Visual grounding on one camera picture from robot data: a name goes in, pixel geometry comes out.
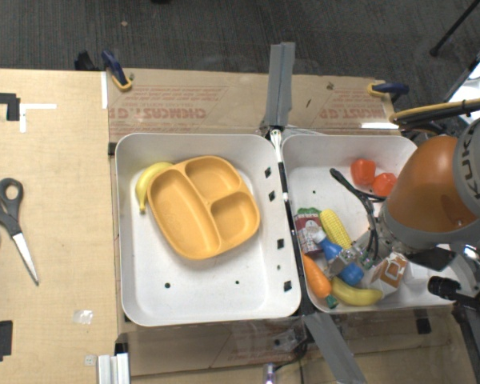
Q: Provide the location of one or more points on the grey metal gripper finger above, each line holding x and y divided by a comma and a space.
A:
350, 254
335, 267

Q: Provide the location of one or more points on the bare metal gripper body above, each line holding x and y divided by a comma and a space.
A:
371, 246

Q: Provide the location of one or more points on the blue bottle with white cap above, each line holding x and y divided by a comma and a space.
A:
354, 276

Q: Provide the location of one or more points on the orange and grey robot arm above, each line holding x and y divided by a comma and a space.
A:
428, 182

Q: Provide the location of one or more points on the orange carrot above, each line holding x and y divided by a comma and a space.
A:
317, 279

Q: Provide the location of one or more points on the yellow corn cob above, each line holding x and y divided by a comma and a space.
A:
335, 228

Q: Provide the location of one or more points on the white and orange carton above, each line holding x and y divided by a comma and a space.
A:
390, 274

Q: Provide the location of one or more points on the yellow banana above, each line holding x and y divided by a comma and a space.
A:
356, 295
144, 182

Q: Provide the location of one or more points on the red carton with green top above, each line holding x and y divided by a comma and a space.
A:
307, 232

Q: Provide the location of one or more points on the red-orange toy pepper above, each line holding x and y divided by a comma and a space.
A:
362, 171
384, 184

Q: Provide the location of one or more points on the white plastic tray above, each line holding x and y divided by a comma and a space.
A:
324, 162
208, 290

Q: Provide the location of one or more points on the orange divided plate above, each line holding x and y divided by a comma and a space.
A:
200, 210

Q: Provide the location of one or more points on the brown cardboard board red print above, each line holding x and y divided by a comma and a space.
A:
208, 102

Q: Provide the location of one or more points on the black cylinder on white bracket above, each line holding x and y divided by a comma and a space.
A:
444, 287

